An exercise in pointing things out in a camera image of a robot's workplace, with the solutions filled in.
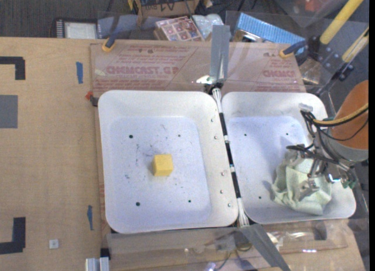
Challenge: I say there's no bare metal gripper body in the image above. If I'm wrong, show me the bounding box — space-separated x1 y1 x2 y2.
308 150 338 183

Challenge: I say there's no pale green cloth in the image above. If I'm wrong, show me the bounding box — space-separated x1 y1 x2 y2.
270 149 333 217

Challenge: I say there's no white plastic tray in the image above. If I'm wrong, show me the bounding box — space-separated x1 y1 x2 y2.
97 89 240 235
220 91 357 225

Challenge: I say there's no black and white thin rod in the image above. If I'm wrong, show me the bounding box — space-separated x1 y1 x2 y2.
211 87 250 228

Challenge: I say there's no yellow cube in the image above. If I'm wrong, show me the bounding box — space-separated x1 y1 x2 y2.
151 153 175 177

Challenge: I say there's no brown cardboard board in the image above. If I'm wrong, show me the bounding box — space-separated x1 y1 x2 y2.
88 39 350 266

